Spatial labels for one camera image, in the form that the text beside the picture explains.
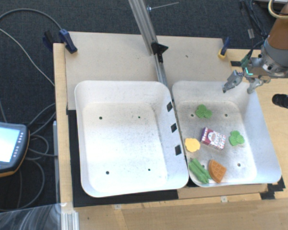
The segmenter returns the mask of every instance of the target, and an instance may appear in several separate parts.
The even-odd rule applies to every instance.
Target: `toy sink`
[[[221,183],[209,180],[209,183],[203,184],[191,171],[190,178],[203,187],[277,182],[281,169],[256,92],[247,94],[249,85],[242,82],[223,93],[222,84],[224,82],[179,81],[173,85],[183,142],[186,138],[200,141],[205,127],[226,136],[222,150],[203,143],[195,152],[185,149],[188,162],[196,158],[208,169],[209,161],[213,159],[225,166],[227,171]],[[201,104],[212,111],[210,118],[199,118],[195,114]],[[230,144],[230,133],[234,130],[244,137],[243,144]]]
[[[171,95],[155,81],[75,88],[81,184],[93,197],[178,189],[189,179]]]

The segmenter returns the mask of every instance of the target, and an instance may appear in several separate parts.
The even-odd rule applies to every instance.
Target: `handheld device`
[[[29,145],[25,125],[0,122],[0,177],[14,174],[24,161]]]

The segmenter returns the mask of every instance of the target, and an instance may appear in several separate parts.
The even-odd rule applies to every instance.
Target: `black carpet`
[[[177,5],[156,9],[151,13],[157,35],[190,37],[230,37],[229,48],[250,48],[247,26],[239,10],[240,0],[146,0],[151,7],[179,2]],[[139,34],[128,0],[0,0],[0,15],[18,8],[40,10],[54,18],[64,29],[78,32]],[[264,27],[269,32],[274,18],[265,8],[254,6]],[[52,53],[42,37],[50,31],[59,42],[58,29],[45,16],[32,12],[16,12],[0,20],[0,28],[15,37],[33,61],[53,80]],[[260,41],[256,36],[254,42]],[[10,123],[30,122],[46,106],[55,102],[54,87],[33,67],[19,46],[0,32],[0,97]],[[37,120],[36,130],[52,115],[54,108]],[[52,122],[40,133],[53,153]],[[40,141],[30,144],[43,151]],[[31,205],[56,203],[53,158],[38,160],[46,177],[40,197]],[[23,186],[20,206],[35,197],[41,185],[41,173],[31,161],[21,167]],[[15,208],[19,198],[19,173],[0,179],[0,208]]]

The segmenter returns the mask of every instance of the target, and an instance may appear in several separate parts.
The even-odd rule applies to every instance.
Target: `black corner bracket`
[[[163,63],[162,54],[168,49],[168,47],[161,45],[159,43],[156,43],[156,42],[152,42],[151,47],[152,47],[154,55],[157,54],[158,61],[160,63]]]
[[[283,177],[277,182],[277,184],[268,184],[268,191],[260,193],[261,199],[275,199],[275,192],[282,192],[285,187]]]

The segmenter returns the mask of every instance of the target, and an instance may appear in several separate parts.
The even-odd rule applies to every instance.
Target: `brown toy food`
[[[221,180],[223,179],[225,175],[226,170],[227,170],[226,167],[224,167],[222,164],[218,163],[217,161],[213,159],[209,161],[208,171],[211,175],[211,178],[217,183],[221,182]]]

